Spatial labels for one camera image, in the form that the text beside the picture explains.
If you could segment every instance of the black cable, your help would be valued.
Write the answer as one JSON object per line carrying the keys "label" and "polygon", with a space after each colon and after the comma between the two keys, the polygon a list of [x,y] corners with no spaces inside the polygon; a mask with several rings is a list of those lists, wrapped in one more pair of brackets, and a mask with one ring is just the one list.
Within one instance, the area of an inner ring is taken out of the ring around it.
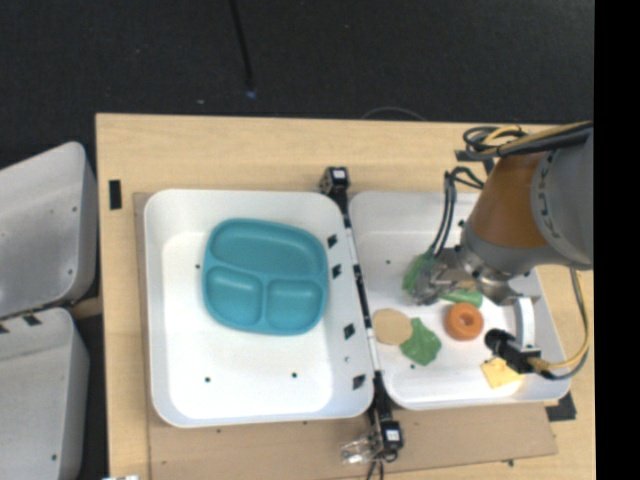
{"label": "black cable", "polygon": [[542,375],[545,379],[548,379],[548,380],[564,380],[564,379],[568,379],[570,377],[573,377],[576,373],[578,373],[582,369],[584,364],[587,362],[587,356],[588,355],[589,355],[589,350],[587,350],[584,353],[584,355],[582,356],[582,359],[580,359],[580,362],[578,363],[578,366],[576,366],[570,372],[564,373],[562,375],[556,375],[555,373],[552,373],[549,370],[544,370],[544,371],[540,372],[540,375]]}
{"label": "black cable", "polygon": [[405,115],[411,116],[414,119],[417,119],[418,121],[426,121],[427,120],[426,118],[422,117],[417,112],[414,112],[413,110],[408,110],[408,109],[402,108],[402,107],[378,107],[378,108],[374,108],[374,109],[369,110],[368,112],[366,112],[360,119],[369,119],[372,115],[379,114],[381,112],[396,112],[398,114],[405,114]]}
{"label": "black cable", "polygon": [[451,204],[450,193],[449,193],[449,190],[447,188],[447,174],[445,173],[444,209],[442,211],[442,219],[440,220],[440,227],[438,228],[438,233],[436,234],[436,237],[433,239],[433,242],[431,242],[431,246],[429,247],[433,251],[433,255],[434,256],[437,256],[437,251],[439,249],[438,243],[440,243],[440,239],[441,239],[441,237],[442,237],[442,235],[444,233],[444,229],[446,227],[447,218],[448,218],[448,215],[449,215],[450,204]]}
{"label": "black cable", "polygon": [[486,144],[485,140],[489,135],[501,130],[501,127],[476,126],[466,130],[462,134],[462,139],[466,144],[465,152],[470,159],[484,160],[493,156],[504,158],[512,155],[525,155],[529,153],[550,151],[558,148],[578,146],[583,144],[589,138],[591,130],[593,129],[593,123],[589,121],[582,124],[576,124],[572,127],[570,126],[568,129],[567,127],[559,127],[559,129],[560,131],[555,131],[555,133],[552,129],[550,134],[547,136],[544,135],[544,132],[541,132],[540,134],[533,134],[536,138],[527,140],[523,139],[523,137],[527,137],[528,134],[520,127],[504,127],[504,130],[493,136],[492,140],[501,137],[513,137],[513,139],[496,146]]}
{"label": "black cable", "polygon": [[387,452],[387,453],[385,453],[385,455],[384,455],[384,461],[385,461],[387,464],[390,464],[390,463],[392,463],[392,462],[395,462],[397,458],[398,458],[398,451],[397,451],[397,450],[394,450],[394,451],[392,451],[392,452]]}
{"label": "black cable", "polygon": [[448,174],[446,176],[447,176],[447,188],[445,190],[447,190],[449,193],[449,197],[448,197],[449,211],[446,217],[444,233],[442,235],[442,241],[440,242],[440,245],[438,246],[438,249],[435,252],[436,258],[440,256],[440,254],[442,253],[442,250],[444,249],[444,246],[447,243],[447,239],[449,238],[449,232],[451,231],[451,224],[453,222],[453,210],[456,206],[456,200],[457,200],[457,191],[456,191],[455,182],[450,178]]}
{"label": "black cable", "polygon": [[384,479],[384,465],[382,464],[382,460],[373,459],[371,461],[371,467],[369,467],[369,472],[367,473],[367,480],[371,480],[371,478],[373,477],[373,472],[376,469],[376,464],[378,465],[380,480]]}
{"label": "black cable", "polygon": [[244,35],[244,29],[242,28],[242,20],[240,18],[240,10],[238,8],[238,0],[228,0],[229,8],[231,9],[231,17],[233,18],[233,24],[236,29],[236,35],[238,37],[238,43],[240,46],[240,54],[242,55],[242,62],[244,63],[245,73],[245,87],[247,89],[247,95],[255,97],[256,87],[253,77],[253,66],[251,64],[251,57],[249,56],[249,47],[247,45],[247,39]]}
{"label": "black cable", "polygon": [[[458,173],[466,174],[467,176],[469,176],[469,178],[473,183],[463,180],[462,178],[460,178],[460,176],[458,176]],[[455,169],[453,169],[453,171],[451,171],[451,177],[453,180],[459,183],[462,183],[464,185],[468,185],[469,187],[478,188],[478,189],[481,189],[484,187],[484,182],[480,178],[478,178],[475,174],[473,174],[473,171],[468,167],[456,167]]]}

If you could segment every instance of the black hole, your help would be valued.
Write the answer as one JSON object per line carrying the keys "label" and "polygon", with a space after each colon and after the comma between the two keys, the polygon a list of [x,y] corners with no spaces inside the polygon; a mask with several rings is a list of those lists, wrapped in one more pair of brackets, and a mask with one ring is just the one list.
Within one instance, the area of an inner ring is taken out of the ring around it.
{"label": "black hole", "polygon": [[27,322],[30,326],[34,326],[34,325],[41,325],[42,322],[40,320],[38,320],[35,316],[33,315],[27,315],[27,316],[23,316],[22,319]]}
{"label": "black hole", "polygon": [[362,375],[358,375],[357,377],[353,378],[353,389],[358,389],[360,387],[362,387],[362,385],[364,384],[365,379],[367,378],[367,376],[365,374]]}
{"label": "black hole", "polygon": [[348,340],[356,333],[356,328],[353,324],[349,324],[344,328],[344,339]]}
{"label": "black hole", "polygon": [[109,180],[109,208],[119,210],[122,208],[122,187],[120,180]]}

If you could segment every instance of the beige cookie toy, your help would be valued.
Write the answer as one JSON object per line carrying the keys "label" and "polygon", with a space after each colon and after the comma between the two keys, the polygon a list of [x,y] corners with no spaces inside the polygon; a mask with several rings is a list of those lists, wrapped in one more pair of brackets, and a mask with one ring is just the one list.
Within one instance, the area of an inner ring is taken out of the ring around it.
{"label": "beige cookie toy", "polygon": [[376,338],[387,345],[400,345],[411,338],[410,318],[397,309],[381,309],[373,315]]}

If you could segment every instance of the cable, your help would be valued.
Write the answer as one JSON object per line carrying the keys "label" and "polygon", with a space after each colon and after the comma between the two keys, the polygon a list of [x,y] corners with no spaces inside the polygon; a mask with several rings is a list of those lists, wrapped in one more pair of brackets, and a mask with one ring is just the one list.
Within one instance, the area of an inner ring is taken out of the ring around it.
{"label": "cable", "polygon": [[[579,272],[571,267],[569,269],[571,272],[571,283],[573,285],[573,292],[576,297],[576,302],[578,303],[578,308],[580,310],[580,315],[582,317],[582,324],[584,326],[584,339],[582,341],[582,346],[578,351],[566,361],[561,361],[557,363],[550,363],[542,358],[534,357],[529,359],[529,364],[533,366],[535,372],[541,374],[543,377],[548,378],[550,380],[561,380],[566,379],[568,377],[572,377],[584,366],[586,362],[587,355],[589,353],[589,343],[590,343],[590,324],[589,324],[589,314],[587,312],[587,308],[584,302],[584,292],[582,290],[582,281],[580,279]],[[551,370],[557,370],[559,368],[568,368],[577,365],[574,369],[566,374],[555,375],[551,372]]]}
{"label": "cable", "polygon": [[367,473],[367,480],[371,480],[371,478],[373,478],[373,472],[376,469],[376,464],[378,465],[380,480],[384,480],[384,464],[380,459],[373,459],[371,461],[371,467],[369,467],[369,472]]}
{"label": "cable", "polygon": [[408,110],[408,109],[402,108],[402,107],[378,107],[378,108],[374,108],[373,110],[369,110],[368,112],[366,112],[360,119],[369,119],[372,115],[380,114],[382,112],[396,112],[398,114],[405,114],[405,115],[413,117],[414,119],[417,119],[418,121],[426,121],[427,120],[426,118],[422,117],[417,112],[414,112],[413,110]]}
{"label": "cable", "polygon": [[[462,138],[466,144],[465,151],[470,159],[486,160],[496,156],[503,158],[577,146],[588,139],[592,128],[593,122],[582,121],[527,134],[520,126],[516,125],[477,126],[465,131]],[[511,140],[495,144],[498,139],[509,137]]]}
{"label": "cable", "polygon": [[[466,174],[471,181],[461,178],[460,174]],[[458,199],[456,182],[478,189],[484,187],[484,183],[468,167],[455,167],[451,172],[444,173],[444,210],[442,220],[440,221],[438,233],[429,247],[436,258],[442,253],[451,231],[453,210]]]}

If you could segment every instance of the wooden table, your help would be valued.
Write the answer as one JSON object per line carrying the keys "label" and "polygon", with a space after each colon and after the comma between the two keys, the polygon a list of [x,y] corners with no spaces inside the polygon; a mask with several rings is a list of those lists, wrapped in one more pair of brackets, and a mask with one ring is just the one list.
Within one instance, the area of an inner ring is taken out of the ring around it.
{"label": "wooden table", "polygon": [[[97,174],[110,474],[150,478],[151,471],[134,193],[166,188],[316,190],[329,165],[348,167],[353,193],[440,191],[444,170],[456,164],[454,149],[462,146],[461,134],[473,125],[99,114]],[[476,169],[482,173],[480,166]],[[544,267],[539,273],[564,348],[571,353],[579,347],[581,333],[568,273],[559,267]],[[593,274],[587,273],[584,279],[593,316]],[[494,462],[388,476],[397,480],[595,478],[593,349],[571,392],[577,419],[551,425],[558,454],[518,460],[513,467]]]}

